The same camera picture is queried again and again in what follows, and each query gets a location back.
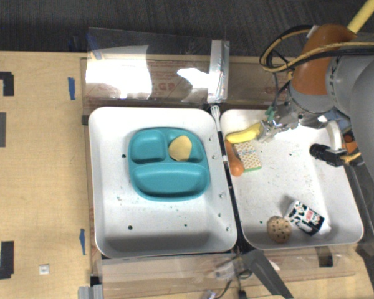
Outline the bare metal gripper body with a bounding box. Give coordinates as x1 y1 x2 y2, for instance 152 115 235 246
267 102 301 133

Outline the yellow banana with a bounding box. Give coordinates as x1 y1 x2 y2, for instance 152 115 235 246
225 122 264 145

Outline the white and green patterned packet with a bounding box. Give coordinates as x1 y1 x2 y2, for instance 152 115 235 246
231 140 263 173

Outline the orange carrot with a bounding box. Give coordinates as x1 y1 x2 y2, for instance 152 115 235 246
224 140 245 178

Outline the white plastic tray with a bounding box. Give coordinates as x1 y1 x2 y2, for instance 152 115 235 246
219 108 365 251
87 105 239 259

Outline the tan round biscuit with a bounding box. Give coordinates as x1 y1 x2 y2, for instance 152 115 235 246
168 135 193 163

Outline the white carton, black red print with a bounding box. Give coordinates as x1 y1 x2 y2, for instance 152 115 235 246
283 199 332 237

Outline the brown chocolate chip cookie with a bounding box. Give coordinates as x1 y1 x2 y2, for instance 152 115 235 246
266 215 292 244

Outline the blue divided plate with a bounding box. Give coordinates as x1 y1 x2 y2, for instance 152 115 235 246
127 126 211 202

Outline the yellow foam pole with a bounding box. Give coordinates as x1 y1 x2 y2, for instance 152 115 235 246
347 0 374 34

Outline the black cylinder on white bracket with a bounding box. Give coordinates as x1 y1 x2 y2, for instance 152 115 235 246
309 120 348 168

